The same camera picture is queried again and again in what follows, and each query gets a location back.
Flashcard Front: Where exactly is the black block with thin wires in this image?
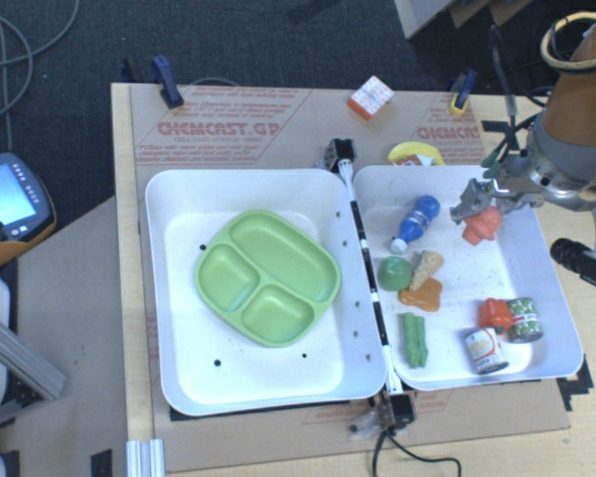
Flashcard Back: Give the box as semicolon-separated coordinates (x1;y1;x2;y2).
324;137;358;171
375;393;418;430

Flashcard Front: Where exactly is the green divided plate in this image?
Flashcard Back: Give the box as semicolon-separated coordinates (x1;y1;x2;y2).
194;209;342;349

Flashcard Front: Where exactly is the yellow banana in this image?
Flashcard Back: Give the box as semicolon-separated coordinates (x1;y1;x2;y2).
386;140;446;167

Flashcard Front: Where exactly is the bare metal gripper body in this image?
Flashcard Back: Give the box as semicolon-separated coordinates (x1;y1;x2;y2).
494;150;596;213

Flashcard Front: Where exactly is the orange toy carrot chunk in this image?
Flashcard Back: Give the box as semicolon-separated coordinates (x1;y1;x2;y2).
461;206;504;246

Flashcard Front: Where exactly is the green toy apple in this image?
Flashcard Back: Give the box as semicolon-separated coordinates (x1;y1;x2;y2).
375;255;414;292

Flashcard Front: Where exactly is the brown cardboard board red print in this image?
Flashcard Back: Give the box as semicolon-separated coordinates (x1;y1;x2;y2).
128;82;572;472

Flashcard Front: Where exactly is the orange and white carton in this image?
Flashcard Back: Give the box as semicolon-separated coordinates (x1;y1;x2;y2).
347;75;395;121

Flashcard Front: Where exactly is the blue plastic bottle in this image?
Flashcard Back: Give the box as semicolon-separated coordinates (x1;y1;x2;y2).
389;195;442;255

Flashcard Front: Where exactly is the green toy asparagus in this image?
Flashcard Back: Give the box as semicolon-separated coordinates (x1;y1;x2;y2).
401;311;430;370

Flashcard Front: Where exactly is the black cylinder on white bracket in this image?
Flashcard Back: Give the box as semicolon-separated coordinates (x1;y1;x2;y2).
549;200;596;288

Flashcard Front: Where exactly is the orange flat toy biscuit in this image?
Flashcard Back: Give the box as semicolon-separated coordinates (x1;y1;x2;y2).
397;276;444;314

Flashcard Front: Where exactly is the white plastic tray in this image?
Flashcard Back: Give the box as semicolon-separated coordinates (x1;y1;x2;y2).
352;164;585;393
144;168;389;417

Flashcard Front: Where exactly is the thin black and white rod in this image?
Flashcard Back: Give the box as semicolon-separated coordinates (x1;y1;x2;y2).
338;158;404;395

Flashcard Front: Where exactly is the tan toy pizza slice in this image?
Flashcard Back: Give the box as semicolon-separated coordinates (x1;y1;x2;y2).
408;249;445;292

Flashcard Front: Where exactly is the white and orange can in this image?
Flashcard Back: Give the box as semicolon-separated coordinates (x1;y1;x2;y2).
464;326;511;376

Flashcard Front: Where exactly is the green pea can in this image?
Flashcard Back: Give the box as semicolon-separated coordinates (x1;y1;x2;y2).
505;296;544;344

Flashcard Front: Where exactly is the orange toy pepper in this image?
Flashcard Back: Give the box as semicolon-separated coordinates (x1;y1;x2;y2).
478;297;515;336

